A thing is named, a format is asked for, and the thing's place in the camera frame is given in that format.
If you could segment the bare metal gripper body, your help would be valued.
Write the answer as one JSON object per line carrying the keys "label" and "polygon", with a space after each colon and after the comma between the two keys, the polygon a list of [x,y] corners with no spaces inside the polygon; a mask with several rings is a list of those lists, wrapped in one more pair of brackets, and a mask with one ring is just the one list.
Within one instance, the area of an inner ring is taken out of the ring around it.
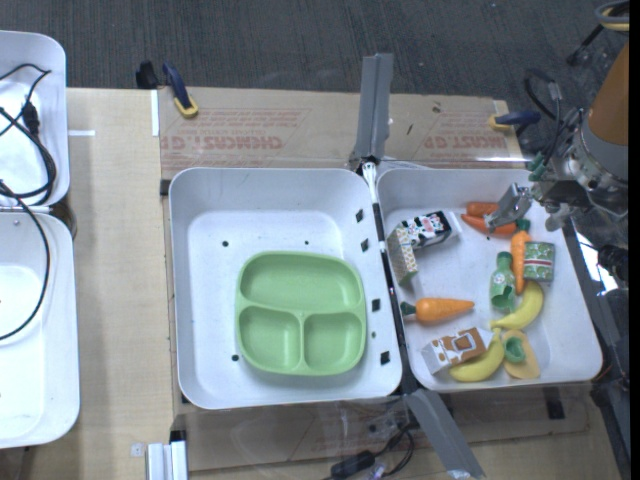
{"label": "bare metal gripper body", "polygon": [[547,163],[538,155],[531,162],[534,198],[544,205],[598,208],[609,214],[628,212],[628,184],[606,171],[589,155],[576,152],[553,156]]}

